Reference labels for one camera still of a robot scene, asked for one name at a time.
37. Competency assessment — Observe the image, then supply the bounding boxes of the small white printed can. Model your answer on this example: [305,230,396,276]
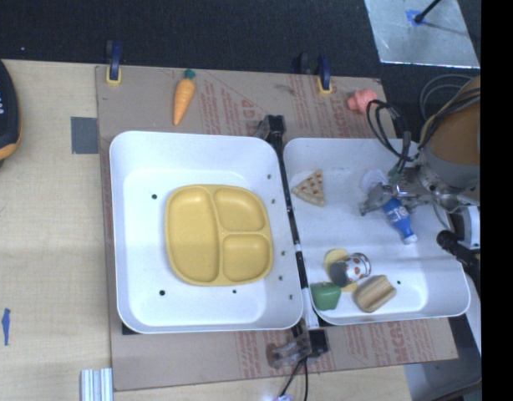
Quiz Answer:
[328,251,371,288]

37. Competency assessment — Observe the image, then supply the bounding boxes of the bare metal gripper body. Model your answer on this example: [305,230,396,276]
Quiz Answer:
[393,169,454,213]

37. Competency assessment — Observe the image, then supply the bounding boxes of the black block with thin wires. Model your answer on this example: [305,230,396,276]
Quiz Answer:
[267,327,329,369]
[254,114,286,140]

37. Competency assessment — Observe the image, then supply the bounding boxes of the green pepper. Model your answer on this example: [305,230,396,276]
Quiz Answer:
[309,281,343,312]

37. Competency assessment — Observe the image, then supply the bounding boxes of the blue bottle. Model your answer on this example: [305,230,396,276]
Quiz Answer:
[382,196,419,245]

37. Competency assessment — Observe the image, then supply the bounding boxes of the thin black and white rod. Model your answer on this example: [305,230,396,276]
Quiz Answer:
[275,135,318,330]

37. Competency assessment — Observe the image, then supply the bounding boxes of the pizza slice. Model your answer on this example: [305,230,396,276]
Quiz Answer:
[290,169,327,207]

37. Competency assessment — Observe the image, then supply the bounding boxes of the pink toy food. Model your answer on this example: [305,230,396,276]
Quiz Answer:
[347,89,378,112]

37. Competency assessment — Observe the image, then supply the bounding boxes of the orange carrot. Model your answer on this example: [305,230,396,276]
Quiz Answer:
[172,68,197,127]

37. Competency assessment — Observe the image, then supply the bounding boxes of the black cylinder on white bracket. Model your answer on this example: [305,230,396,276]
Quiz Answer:
[435,205,481,269]

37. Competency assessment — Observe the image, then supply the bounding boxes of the yellow divided plate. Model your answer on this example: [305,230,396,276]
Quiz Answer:
[164,184,274,287]

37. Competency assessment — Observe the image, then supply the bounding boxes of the white plastic tray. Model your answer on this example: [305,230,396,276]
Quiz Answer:
[109,130,304,334]
[282,137,471,327]

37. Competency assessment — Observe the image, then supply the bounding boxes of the tan bread roll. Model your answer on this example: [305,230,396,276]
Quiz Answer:
[351,274,398,313]

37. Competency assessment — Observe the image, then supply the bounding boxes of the clear plastic bottle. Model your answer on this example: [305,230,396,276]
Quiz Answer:
[359,169,391,194]

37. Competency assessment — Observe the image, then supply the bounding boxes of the brown cardboard board red print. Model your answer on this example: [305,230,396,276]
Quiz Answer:
[94,65,459,392]

